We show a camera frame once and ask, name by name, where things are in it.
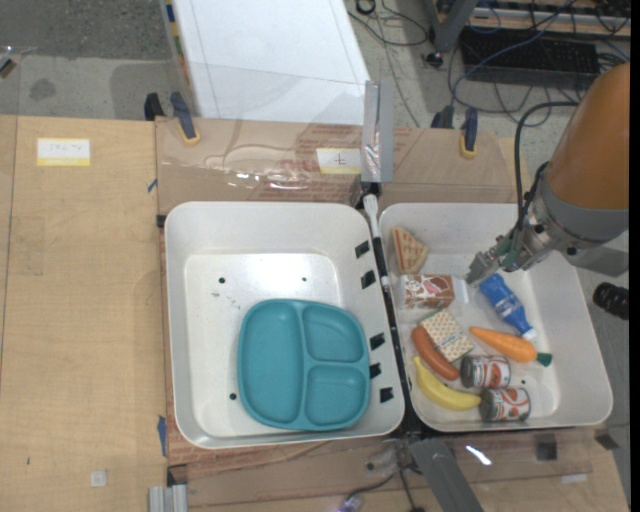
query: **tin can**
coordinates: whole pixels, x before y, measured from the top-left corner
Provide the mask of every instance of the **tin can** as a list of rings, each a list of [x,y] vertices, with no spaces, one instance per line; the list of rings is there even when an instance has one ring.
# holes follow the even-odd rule
[[[511,366],[504,356],[465,356],[460,363],[460,380],[465,388],[506,388]]]
[[[484,421],[522,421],[531,413],[529,393],[524,388],[485,388],[480,398],[480,416]]]

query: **white bottle cap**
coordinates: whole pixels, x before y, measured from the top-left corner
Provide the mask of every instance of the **white bottle cap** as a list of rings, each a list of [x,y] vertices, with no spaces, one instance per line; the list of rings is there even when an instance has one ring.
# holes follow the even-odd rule
[[[536,331],[533,327],[522,335],[522,337],[527,341],[531,341],[537,336],[538,336],[538,331]]]

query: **toy banana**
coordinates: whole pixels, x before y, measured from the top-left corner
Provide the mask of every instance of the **toy banana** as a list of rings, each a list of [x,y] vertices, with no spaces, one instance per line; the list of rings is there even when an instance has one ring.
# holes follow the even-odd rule
[[[427,398],[454,411],[466,411],[480,405],[480,396],[445,386],[428,368],[422,365],[420,356],[415,356],[413,362],[416,365],[418,388]]]

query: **toy bottle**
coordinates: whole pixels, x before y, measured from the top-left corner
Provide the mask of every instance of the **toy bottle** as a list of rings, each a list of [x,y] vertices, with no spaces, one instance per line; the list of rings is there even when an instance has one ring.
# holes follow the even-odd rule
[[[480,283],[480,291],[489,299],[500,318],[513,325],[520,335],[531,341],[538,333],[529,325],[525,316],[524,306],[505,284],[499,274],[493,274]]]

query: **pie slice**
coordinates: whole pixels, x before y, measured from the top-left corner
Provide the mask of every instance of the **pie slice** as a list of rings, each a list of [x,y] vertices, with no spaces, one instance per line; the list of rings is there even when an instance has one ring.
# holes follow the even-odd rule
[[[429,248],[418,241],[406,229],[396,226],[391,229],[396,249],[398,268],[401,274],[417,273],[427,259]]]

